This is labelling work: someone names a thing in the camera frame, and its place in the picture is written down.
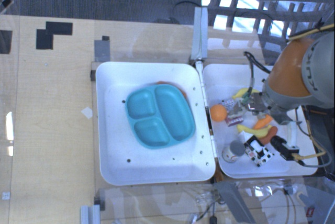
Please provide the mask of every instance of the blue divided plate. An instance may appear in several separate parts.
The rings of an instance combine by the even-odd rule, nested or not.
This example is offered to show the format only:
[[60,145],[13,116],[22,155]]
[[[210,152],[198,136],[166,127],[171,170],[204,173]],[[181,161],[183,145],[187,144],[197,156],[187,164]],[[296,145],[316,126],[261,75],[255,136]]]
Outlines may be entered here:
[[142,88],[131,93],[125,105],[135,137],[149,149],[181,143],[195,132],[191,109],[175,86],[157,84]]

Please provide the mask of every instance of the toy banana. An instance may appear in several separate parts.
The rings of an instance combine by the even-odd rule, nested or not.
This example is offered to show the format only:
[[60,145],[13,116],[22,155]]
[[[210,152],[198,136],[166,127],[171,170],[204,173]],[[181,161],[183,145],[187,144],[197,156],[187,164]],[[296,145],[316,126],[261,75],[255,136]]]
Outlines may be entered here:
[[252,129],[252,128],[249,128],[249,127],[246,127],[244,125],[236,125],[237,126],[237,130],[238,132],[242,132],[242,131],[245,131],[247,133],[250,133],[250,134],[253,134],[255,135],[257,138],[264,138],[266,137],[267,133],[269,132],[270,128],[272,127],[271,125],[268,125],[267,127],[264,127],[262,129]]
[[[235,95],[232,96],[232,98],[235,99],[238,97],[242,97],[247,91],[248,91],[248,88],[241,88],[238,90],[238,92]],[[251,93],[259,93],[259,91],[256,89],[253,89]]]

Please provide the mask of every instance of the yellow cable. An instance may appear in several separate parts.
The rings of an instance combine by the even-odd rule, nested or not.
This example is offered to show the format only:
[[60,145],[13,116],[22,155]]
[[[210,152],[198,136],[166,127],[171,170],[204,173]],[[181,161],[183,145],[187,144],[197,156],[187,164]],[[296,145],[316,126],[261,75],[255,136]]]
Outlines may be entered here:
[[312,30],[310,30],[310,31],[307,31],[307,32],[302,33],[302,34],[297,35],[297,36],[291,36],[291,37],[289,37],[288,40],[289,40],[289,41],[293,41],[293,40],[296,40],[296,39],[300,39],[300,38],[302,38],[302,37],[305,37],[305,36],[307,36],[307,35],[311,35],[311,34],[314,34],[314,33],[319,32],[319,31],[324,31],[324,30],[331,29],[331,28],[334,28],[334,27],[335,27],[335,24],[334,24],[334,23],[333,23],[333,24],[329,24],[329,25],[323,26],[323,27],[321,27],[321,28],[319,28],[319,29],[312,29]]
[[325,155],[325,154],[326,154],[326,151],[324,150],[324,148],[321,147],[321,146],[315,141],[315,139],[313,138],[313,136],[311,135],[310,125],[309,125],[309,121],[308,121],[308,120],[306,121],[306,124],[307,124],[307,130],[308,130],[308,136],[309,136],[309,139],[312,141],[313,145],[314,145],[316,148],[318,148],[318,150],[319,150],[320,152],[319,152],[319,153],[316,153],[316,154],[307,155],[307,156],[301,156],[301,155],[298,154],[298,153],[292,153],[292,156],[294,157],[294,160],[296,160],[296,161],[304,160],[304,159],[310,159],[310,158],[314,158],[314,157],[319,157],[319,156],[322,156],[322,155]]

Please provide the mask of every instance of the carrot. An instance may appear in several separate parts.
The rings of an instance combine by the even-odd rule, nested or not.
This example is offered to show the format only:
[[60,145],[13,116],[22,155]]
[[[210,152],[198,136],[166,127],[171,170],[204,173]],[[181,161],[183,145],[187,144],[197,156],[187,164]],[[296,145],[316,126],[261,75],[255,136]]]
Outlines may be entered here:
[[271,122],[273,118],[269,115],[266,114],[265,118],[258,120],[258,122],[254,125],[252,129],[261,129],[264,126],[266,126],[269,122]]
[[271,139],[277,135],[277,132],[278,132],[278,127],[276,126],[273,126],[269,129],[266,137],[264,138],[259,138],[259,141],[263,144],[263,145],[266,145],[268,143],[270,143]]

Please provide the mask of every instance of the toy orange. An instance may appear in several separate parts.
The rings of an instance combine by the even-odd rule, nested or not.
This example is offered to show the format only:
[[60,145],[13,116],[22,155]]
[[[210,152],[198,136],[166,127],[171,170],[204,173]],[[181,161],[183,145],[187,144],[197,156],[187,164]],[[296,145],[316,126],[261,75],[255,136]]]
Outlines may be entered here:
[[210,108],[210,116],[213,121],[223,121],[227,117],[227,110],[221,104],[216,104]]

